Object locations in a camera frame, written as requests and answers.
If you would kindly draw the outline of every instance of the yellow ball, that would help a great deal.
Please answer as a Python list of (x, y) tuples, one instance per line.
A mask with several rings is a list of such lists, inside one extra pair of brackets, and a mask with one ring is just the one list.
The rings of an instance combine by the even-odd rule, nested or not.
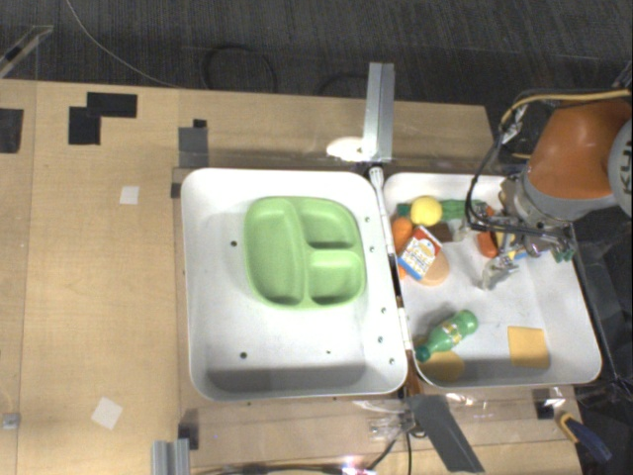
[(442, 219), (442, 205), (429, 195), (418, 197), (411, 203), (409, 216), (417, 226), (431, 227)]

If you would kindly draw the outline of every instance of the black floor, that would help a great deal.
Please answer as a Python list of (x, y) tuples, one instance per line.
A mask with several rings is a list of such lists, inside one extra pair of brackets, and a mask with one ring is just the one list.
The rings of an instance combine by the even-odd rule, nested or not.
[[(70, 1), (98, 42), (164, 83), (364, 97), (368, 63), (386, 61), (396, 66), (397, 99), (483, 104), (493, 127), (523, 89), (609, 86), (632, 48), (633, 0)], [(33, 25), (54, 32), (10, 77), (156, 85), (97, 48), (64, 0), (0, 0), (0, 51)], [(581, 229), (605, 239), (608, 220)], [(629, 377), (630, 244), (628, 221), (628, 235), (597, 257), (620, 277), (621, 309), (603, 320), (618, 326), (611, 335)], [(619, 403), (626, 413), (604, 403), (585, 412), (618, 452), (596, 473), (633, 471), (631, 421), (622, 420), (631, 404)]]

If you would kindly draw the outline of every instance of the yellow square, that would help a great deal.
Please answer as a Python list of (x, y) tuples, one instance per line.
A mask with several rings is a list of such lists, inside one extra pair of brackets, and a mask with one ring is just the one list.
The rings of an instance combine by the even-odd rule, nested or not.
[(507, 344), (513, 366), (547, 369), (550, 367), (550, 353), (542, 329), (507, 328)]

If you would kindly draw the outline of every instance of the green bottle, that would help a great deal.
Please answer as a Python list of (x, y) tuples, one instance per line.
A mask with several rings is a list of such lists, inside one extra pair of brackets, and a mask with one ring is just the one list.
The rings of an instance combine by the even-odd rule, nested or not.
[(425, 344), (415, 348), (415, 358), (426, 362), (434, 352), (445, 352), (459, 343), (464, 336), (477, 330), (477, 317), (468, 310), (457, 312), (450, 319), (433, 328)]

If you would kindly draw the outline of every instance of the bottle label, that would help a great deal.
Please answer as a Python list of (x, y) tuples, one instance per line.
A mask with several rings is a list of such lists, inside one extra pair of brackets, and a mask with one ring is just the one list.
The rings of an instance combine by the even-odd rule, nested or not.
[(459, 332), (459, 329), (452, 322), (443, 322), (441, 324), (442, 330), (451, 338), (453, 346), (459, 343), (462, 340), (462, 334)]

